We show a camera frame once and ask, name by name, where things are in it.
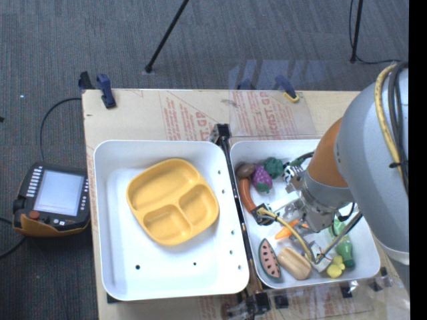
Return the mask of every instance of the gray carpet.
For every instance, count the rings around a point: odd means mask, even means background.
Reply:
[[[39,131],[56,102],[78,97],[80,74],[113,88],[359,91],[391,60],[408,60],[409,0],[190,0],[147,74],[144,67],[183,0],[0,0],[0,216],[40,160]],[[81,105],[65,103],[43,128],[45,160],[85,167]],[[0,255],[21,240],[0,222]],[[0,319],[97,319],[91,231],[26,239],[0,258]]]

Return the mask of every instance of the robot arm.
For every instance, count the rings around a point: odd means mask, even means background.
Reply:
[[[315,232],[329,227],[340,208],[357,203],[409,292],[407,160],[408,64],[401,63],[384,70],[352,101],[290,186],[299,191],[295,206]]]

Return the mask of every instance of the black pole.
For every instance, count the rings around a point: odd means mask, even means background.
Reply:
[[[178,12],[176,13],[175,17],[173,18],[173,20],[171,22],[171,25],[167,29],[166,34],[163,36],[163,39],[161,40],[159,46],[157,47],[157,50],[155,50],[155,53],[154,53],[153,57],[151,58],[151,61],[149,61],[149,63],[145,66],[145,72],[150,73],[151,70],[153,70],[154,61],[157,59],[157,56],[159,55],[162,47],[165,45],[167,38],[169,37],[173,28],[175,27],[175,24],[177,23],[179,17],[181,16],[181,13],[185,9],[185,6],[188,4],[188,1],[189,0],[184,0],[182,2],[181,7],[178,9]]]
[[[356,50],[358,48],[359,27],[360,27],[360,18],[362,17],[362,7],[363,7],[363,0],[359,0],[358,15],[356,18],[356,29],[354,30],[353,51],[352,51],[352,57],[350,58],[351,63],[356,62],[356,59],[357,59]]]

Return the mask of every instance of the yellow divided tray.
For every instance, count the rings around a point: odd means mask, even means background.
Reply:
[[[201,233],[220,212],[214,192],[184,159],[157,163],[127,186],[127,203],[145,232],[163,245],[177,245]]]

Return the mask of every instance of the toy bread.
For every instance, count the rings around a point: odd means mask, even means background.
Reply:
[[[278,261],[297,280],[307,279],[312,270],[310,262],[291,247],[284,247],[279,251]]]

